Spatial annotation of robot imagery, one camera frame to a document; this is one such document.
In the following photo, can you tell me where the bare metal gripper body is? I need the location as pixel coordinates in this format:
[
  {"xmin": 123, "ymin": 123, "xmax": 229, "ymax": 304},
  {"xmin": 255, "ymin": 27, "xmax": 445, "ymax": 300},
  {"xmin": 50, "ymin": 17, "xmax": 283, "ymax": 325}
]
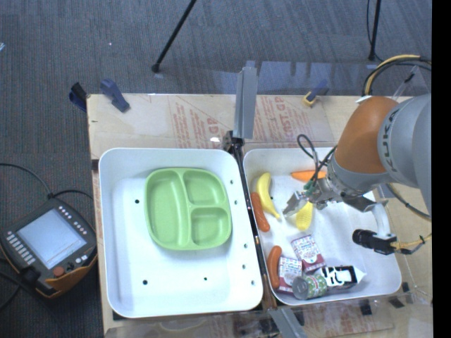
[{"xmin": 304, "ymin": 177, "xmax": 343, "ymax": 211}]

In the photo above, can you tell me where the yellow corn cob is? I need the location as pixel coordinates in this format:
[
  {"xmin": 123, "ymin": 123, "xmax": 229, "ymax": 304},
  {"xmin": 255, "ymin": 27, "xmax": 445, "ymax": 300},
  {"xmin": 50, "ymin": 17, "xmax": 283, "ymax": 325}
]
[{"xmin": 295, "ymin": 201, "xmax": 314, "ymax": 232}]

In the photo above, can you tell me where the orange carrot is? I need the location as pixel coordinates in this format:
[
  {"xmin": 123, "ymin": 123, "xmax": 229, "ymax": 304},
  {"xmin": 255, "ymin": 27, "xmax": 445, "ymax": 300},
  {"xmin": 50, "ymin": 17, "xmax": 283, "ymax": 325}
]
[{"xmin": 290, "ymin": 169, "xmax": 327, "ymax": 183}]

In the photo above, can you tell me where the yellow banana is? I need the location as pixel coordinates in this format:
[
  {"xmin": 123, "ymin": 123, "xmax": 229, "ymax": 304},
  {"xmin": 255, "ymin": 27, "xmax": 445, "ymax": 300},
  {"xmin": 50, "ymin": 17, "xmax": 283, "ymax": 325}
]
[{"xmin": 255, "ymin": 172, "xmax": 282, "ymax": 220}]

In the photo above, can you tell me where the orange sausage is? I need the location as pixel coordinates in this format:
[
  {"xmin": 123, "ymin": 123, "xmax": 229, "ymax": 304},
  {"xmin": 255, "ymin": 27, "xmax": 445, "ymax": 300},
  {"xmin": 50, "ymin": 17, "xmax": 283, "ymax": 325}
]
[
  {"xmin": 250, "ymin": 192, "xmax": 271, "ymax": 234},
  {"xmin": 266, "ymin": 245, "xmax": 283, "ymax": 290}
]

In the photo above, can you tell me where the thin black rod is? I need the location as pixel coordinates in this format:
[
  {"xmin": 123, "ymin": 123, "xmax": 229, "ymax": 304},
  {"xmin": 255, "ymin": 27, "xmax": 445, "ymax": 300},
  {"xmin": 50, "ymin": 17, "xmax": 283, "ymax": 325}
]
[{"xmin": 230, "ymin": 142, "xmax": 278, "ymax": 310}]

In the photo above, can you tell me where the white plastic tray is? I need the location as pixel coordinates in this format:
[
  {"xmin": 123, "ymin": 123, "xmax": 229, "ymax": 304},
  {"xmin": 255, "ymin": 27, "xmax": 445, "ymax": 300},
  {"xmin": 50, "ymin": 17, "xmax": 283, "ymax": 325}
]
[
  {"xmin": 98, "ymin": 147, "xmax": 265, "ymax": 320},
  {"xmin": 242, "ymin": 147, "xmax": 403, "ymax": 307}
]

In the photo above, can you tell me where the red and white carton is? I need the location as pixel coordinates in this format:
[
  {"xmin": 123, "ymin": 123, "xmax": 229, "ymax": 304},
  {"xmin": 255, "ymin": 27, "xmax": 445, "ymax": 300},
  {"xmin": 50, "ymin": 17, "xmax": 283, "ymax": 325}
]
[
  {"xmin": 276, "ymin": 256, "xmax": 304, "ymax": 294},
  {"xmin": 290, "ymin": 234, "xmax": 327, "ymax": 273}
]

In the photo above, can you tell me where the green and white can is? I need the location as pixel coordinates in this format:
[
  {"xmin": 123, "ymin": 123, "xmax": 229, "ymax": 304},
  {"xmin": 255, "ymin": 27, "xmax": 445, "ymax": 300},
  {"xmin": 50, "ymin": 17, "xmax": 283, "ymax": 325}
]
[{"xmin": 291, "ymin": 273, "xmax": 329, "ymax": 301}]

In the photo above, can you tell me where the black and white milk carton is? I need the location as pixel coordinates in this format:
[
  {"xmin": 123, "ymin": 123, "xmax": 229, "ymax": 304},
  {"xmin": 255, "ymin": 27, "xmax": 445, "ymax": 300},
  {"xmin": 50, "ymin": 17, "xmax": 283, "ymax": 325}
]
[{"xmin": 319, "ymin": 265, "xmax": 368, "ymax": 290}]

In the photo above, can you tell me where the green divided plate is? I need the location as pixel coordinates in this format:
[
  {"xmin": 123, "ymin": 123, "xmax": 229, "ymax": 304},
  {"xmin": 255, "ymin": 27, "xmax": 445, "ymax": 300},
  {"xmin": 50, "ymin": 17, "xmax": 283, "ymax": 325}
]
[{"xmin": 143, "ymin": 167, "xmax": 233, "ymax": 251}]

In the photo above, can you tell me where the brown cardboard board red print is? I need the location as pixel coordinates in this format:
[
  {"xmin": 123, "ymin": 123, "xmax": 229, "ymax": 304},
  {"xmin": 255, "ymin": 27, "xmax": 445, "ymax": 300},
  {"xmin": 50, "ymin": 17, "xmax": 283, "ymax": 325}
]
[{"xmin": 86, "ymin": 93, "xmax": 433, "ymax": 338}]

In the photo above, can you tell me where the black stand leg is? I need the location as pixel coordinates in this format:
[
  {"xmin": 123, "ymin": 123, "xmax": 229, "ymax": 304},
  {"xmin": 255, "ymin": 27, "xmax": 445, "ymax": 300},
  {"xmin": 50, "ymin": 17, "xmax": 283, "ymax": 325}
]
[
  {"xmin": 367, "ymin": 0, "xmax": 386, "ymax": 62},
  {"xmin": 151, "ymin": 0, "xmax": 207, "ymax": 74}
]

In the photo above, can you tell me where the black cylinder on white bracket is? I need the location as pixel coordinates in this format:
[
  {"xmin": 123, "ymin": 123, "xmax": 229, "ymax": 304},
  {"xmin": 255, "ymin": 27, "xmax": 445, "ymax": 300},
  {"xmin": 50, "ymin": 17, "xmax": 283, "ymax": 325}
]
[{"xmin": 352, "ymin": 199, "xmax": 399, "ymax": 256}]

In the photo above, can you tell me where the black block with thin wires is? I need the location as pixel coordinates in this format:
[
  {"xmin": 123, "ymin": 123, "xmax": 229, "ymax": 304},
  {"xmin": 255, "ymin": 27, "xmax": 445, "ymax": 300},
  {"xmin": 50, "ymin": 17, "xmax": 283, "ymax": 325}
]
[{"xmin": 222, "ymin": 131, "xmax": 245, "ymax": 151}]

